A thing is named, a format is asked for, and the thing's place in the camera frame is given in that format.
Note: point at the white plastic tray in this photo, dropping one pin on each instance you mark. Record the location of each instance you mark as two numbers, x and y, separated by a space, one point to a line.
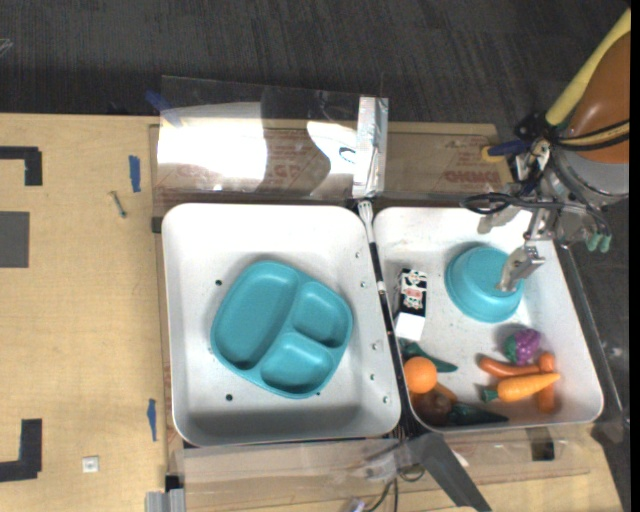
200 250
560 320

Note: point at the blue bowl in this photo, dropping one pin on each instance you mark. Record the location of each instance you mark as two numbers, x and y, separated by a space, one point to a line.
475 280

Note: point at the black cylinder on white bracket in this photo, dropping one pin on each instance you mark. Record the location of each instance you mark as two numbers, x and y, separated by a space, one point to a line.
531 127

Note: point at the small white square block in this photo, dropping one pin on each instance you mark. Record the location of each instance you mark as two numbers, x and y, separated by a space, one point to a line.
90 464

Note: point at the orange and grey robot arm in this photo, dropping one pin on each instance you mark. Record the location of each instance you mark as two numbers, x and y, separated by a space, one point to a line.
602 100

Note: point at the blue divided plate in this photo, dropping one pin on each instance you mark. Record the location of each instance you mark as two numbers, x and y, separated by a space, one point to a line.
260 315

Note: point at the black and white carton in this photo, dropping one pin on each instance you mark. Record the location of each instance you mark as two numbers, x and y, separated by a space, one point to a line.
413 292

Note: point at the orange sausage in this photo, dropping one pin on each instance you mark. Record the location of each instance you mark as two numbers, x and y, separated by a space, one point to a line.
505 368
547 397

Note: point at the brown round fruit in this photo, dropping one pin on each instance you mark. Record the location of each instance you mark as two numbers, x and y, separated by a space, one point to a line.
434 407

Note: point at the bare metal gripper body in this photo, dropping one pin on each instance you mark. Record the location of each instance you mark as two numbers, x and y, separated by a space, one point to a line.
567 222

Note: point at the orange fruit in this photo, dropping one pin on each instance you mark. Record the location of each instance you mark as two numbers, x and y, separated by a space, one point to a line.
420 374

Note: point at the dark green cone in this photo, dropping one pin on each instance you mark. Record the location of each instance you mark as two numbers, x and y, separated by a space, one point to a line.
475 416

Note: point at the purple grapes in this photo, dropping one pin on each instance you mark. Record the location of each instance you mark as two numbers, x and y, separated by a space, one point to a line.
525 345

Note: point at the small screw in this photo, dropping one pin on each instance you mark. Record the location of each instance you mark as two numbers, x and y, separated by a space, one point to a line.
118 205

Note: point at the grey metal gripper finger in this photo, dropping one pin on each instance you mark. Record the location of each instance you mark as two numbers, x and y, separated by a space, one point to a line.
511 272
533 264

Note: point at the orange carrot green top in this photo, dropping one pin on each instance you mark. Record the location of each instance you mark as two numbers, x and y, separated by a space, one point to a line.
525 386

